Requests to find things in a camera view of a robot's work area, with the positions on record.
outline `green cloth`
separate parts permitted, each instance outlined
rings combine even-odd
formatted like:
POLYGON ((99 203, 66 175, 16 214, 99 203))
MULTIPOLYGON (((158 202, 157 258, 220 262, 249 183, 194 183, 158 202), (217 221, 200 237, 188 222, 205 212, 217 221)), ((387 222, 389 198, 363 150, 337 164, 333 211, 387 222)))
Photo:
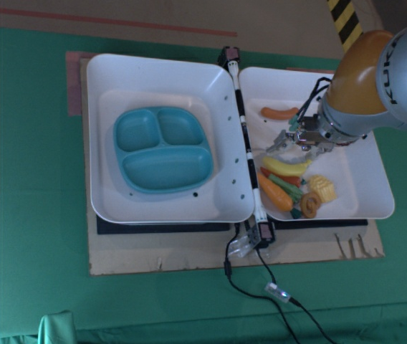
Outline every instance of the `green cloth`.
MULTIPOLYGON (((67 115, 67 51, 215 63, 221 50, 0 29, 0 343, 33 343, 41 319, 63 311, 87 343, 98 335, 106 343, 286 337, 275 308, 234 291, 222 269, 89 276, 82 120, 67 115)), ((243 47, 241 60, 242 68, 337 66, 243 47)), ((272 267, 282 288, 346 343, 364 332, 379 343, 407 338, 407 132, 375 134, 396 200, 394 215, 378 222, 386 257, 272 267)), ((250 292, 267 279, 262 267, 234 270, 250 292)), ((304 314, 284 310, 304 343, 323 343, 304 314)))
POLYGON ((43 316, 38 329, 38 344, 77 344, 73 314, 64 311, 43 316))

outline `yellow black striped tape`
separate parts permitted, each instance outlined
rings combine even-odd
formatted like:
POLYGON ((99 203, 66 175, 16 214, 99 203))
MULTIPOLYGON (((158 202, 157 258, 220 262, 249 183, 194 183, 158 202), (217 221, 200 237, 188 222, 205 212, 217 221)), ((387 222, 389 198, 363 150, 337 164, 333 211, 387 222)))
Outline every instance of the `yellow black striped tape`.
POLYGON ((363 33, 351 0, 326 0, 344 52, 363 33))

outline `toy carrot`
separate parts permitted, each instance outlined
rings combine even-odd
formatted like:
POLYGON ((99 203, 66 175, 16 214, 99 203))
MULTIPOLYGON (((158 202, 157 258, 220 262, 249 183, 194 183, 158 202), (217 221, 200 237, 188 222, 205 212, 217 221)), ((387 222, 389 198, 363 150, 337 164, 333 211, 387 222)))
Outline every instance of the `toy carrot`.
POLYGON ((291 211, 293 207, 291 197, 280 186, 273 183, 262 173, 258 173, 257 175, 261 190, 265 192, 272 203, 281 211, 291 211))

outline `black mat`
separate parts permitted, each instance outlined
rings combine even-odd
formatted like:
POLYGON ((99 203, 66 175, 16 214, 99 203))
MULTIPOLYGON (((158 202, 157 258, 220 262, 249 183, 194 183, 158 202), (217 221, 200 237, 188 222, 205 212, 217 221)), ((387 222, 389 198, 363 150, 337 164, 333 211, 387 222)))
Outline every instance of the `black mat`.
MULTIPOLYGON (((338 226, 367 226, 367 219, 331 219, 320 221, 273 221, 275 229, 330 228, 338 226)), ((231 223, 202 224, 116 224, 97 216, 97 234, 142 234, 228 231, 231 223)))
POLYGON ((97 216, 97 234, 139 234, 139 233, 180 233, 228 231, 230 223, 202 224, 116 224, 97 216))

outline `white tray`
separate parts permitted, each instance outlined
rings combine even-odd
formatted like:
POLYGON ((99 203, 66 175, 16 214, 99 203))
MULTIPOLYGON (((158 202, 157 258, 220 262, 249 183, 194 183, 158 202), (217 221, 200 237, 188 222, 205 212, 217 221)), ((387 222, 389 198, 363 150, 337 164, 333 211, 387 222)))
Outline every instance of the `white tray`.
MULTIPOLYGON (((240 72, 246 123, 257 169, 262 165, 265 149, 273 144, 281 130, 289 128, 287 121, 266 121, 259 113, 261 108, 300 108, 320 77, 331 78, 314 72, 259 67, 248 67, 240 72)), ((307 115, 313 115, 316 109, 317 101, 314 100, 307 115)), ((301 158, 304 154, 296 147, 282 156, 287 160, 288 157, 301 158)), ((333 181, 338 198, 323 204, 315 219, 384 219, 393 213, 393 194, 373 133, 369 133, 365 140, 335 147, 332 152, 318 156, 303 177, 307 179, 317 173, 333 181)), ((264 193, 262 203, 275 219, 294 220, 289 212, 275 208, 264 193)))
MULTIPOLYGON (((249 67, 240 72, 246 123, 257 168, 264 150, 287 122, 267 122, 259 111, 300 107, 316 80, 309 72, 249 67)), ((238 222, 254 210, 243 134, 229 73, 215 64, 101 54, 87 66, 90 139, 90 195, 95 212, 119 224, 238 222), (203 127, 214 171, 202 186, 169 194, 146 194, 124 181, 112 139, 116 119, 128 110, 176 106, 203 127)), ((316 102, 310 112, 316 110, 316 102)), ((299 148, 286 157, 303 156, 299 148)), ((305 178, 320 173, 335 183, 338 198, 319 209, 316 219, 384 219, 394 210, 391 189, 373 134, 349 147, 321 155, 305 178)), ((262 194, 267 213, 294 221, 262 194)))
POLYGON ((101 54, 87 65, 90 195, 95 212, 119 224, 238 222, 254 209, 246 151, 228 72, 195 64, 101 54), (214 161, 198 188, 147 194, 124 181, 115 155, 113 125, 122 113, 176 106, 192 113, 206 134, 214 161))

